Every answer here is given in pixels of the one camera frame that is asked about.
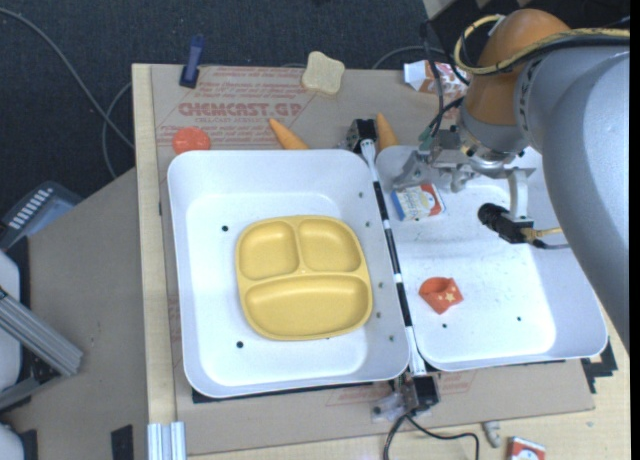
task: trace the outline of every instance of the red object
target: red object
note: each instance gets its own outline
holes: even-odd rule
[[[190,126],[180,129],[173,135],[173,150],[176,154],[187,151],[208,151],[211,148],[211,140],[200,128]]]
[[[464,300],[456,281],[447,277],[431,277],[425,280],[420,286],[419,294],[438,314]]]

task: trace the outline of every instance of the white tray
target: white tray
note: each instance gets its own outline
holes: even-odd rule
[[[193,151],[168,171],[184,368],[213,398],[390,380],[409,349],[371,176],[341,150]],[[274,341],[247,323],[235,278],[235,244],[258,220],[288,215],[343,220],[367,259],[373,312],[329,339]]]
[[[608,339],[604,319],[571,250],[511,245],[480,223],[477,212],[484,203],[509,209],[506,180],[480,177],[453,193],[432,171],[445,213],[418,222],[399,220],[390,182],[411,152],[403,146],[385,149],[377,166],[422,357],[438,369],[457,371],[600,353]],[[529,152],[518,163],[536,169],[528,179],[528,212],[535,227],[556,226],[539,155]],[[453,277],[464,301],[437,314],[418,294],[430,277]]]

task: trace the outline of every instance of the carrot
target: carrot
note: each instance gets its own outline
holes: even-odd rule
[[[308,149],[309,146],[305,144],[302,139],[291,131],[287,126],[281,124],[276,119],[269,119],[269,126],[276,135],[278,142],[283,149]]]
[[[381,113],[378,113],[376,117],[376,124],[378,126],[378,151],[382,151],[382,149],[392,145],[398,145],[398,138],[393,132],[391,124]]]

